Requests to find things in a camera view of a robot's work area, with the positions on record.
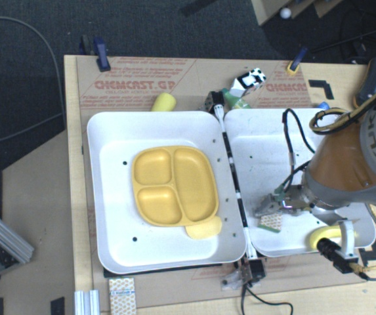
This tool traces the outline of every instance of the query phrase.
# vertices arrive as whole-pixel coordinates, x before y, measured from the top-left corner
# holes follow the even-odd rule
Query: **dark floor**
[[[64,130],[60,84],[63,56],[79,54],[83,34],[101,36],[110,56],[291,60],[365,64],[376,56],[376,0],[345,0],[323,18],[311,6],[294,20],[279,16],[260,27],[251,0],[216,0],[186,15],[197,0],[0,0],[0,138],[56,116],[27,133],[0,141],[0,171]]]

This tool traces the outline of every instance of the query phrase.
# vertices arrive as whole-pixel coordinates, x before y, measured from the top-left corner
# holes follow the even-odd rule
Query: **green plastic object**
[[[251,108],[242,97],[233,96],[228,89],[223,89],[222,94],[232,110],[236,108]]]

